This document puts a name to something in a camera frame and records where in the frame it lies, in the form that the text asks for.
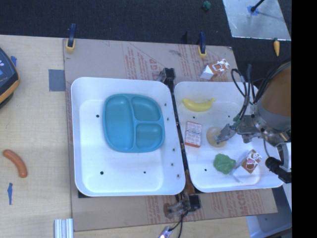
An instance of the toy carrot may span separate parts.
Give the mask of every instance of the toy carrot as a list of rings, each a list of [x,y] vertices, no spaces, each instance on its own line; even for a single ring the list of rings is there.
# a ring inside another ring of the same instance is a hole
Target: toy carrot
[[[277,38],[274,38],[273,47],[277,57],[279,55],[279,46],[279,41],[277,40]]]

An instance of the yellow banana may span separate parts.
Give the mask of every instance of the yellow banana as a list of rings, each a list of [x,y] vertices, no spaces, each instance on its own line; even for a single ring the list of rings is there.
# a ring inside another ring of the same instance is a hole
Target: yellow banana
[[[203,112],[203,111],[207,111],[208,109],[211,108],[212,103],[215,101],[214,98],[212,98],[209,101],[205,101],[205,102],[194,102],[190,99],[183,99],[183,104],[186,108],[188,108],[191,111],[195,111],[195,112]]]

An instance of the wooden table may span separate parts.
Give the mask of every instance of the wooden table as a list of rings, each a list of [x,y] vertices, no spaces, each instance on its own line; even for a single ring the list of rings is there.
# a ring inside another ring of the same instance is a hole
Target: wooden table
[[[53,238],[55,219],[72,218],[65,92],[49,90],[49,70],[64,70],[62,38],[0,35],[0,47],[17,58],[21,78],[13,98],[0,109],[0,146],[24,160],[28,176],[0,161],[2,238]],[[12,204],[7,189],[12,183]],[[165,224],[75,232],[75,238],[157,237]],[[175,230],[170,238],[178,236]],[[182,238],[249,237],[245,217],[186,222]]]

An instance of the black surface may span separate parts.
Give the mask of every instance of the black surface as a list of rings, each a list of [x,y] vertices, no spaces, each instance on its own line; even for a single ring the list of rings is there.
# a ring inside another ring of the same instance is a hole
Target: black surface
[[[242,73],[250,63],[254,80],[291,56],[291,41],[281,41],[277,57],[271,40],[233,38],[223,1],[208,0],[209,11],[204,1],[0,0],[0,34],[67,38],[76,23],[76,38],[180,43],[188,31],[195,44],[204,32],[207,45],[233,48]],[[292,36],[292,0],[278,2]]]

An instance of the metal plate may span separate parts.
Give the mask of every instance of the metal plate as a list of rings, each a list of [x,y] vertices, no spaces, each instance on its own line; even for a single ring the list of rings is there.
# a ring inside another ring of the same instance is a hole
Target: metal plate
[[[222,1],[233,37],[291,40],[278,0],[264,0],[253,13],[260,0]]]

